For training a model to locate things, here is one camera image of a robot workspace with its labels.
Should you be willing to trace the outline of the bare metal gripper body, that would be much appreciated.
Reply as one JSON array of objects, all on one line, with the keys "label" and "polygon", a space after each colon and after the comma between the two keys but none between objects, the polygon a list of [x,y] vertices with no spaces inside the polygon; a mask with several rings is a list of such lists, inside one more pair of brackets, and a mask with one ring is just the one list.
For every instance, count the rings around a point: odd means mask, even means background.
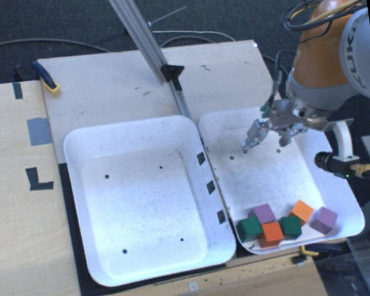
[{"label": "bare metal gripper body", "polygon": [[276,132],[301,129],[324,130],[333,110],[325,110],[294,97],[273,102],[268,116],[268,129]]}]

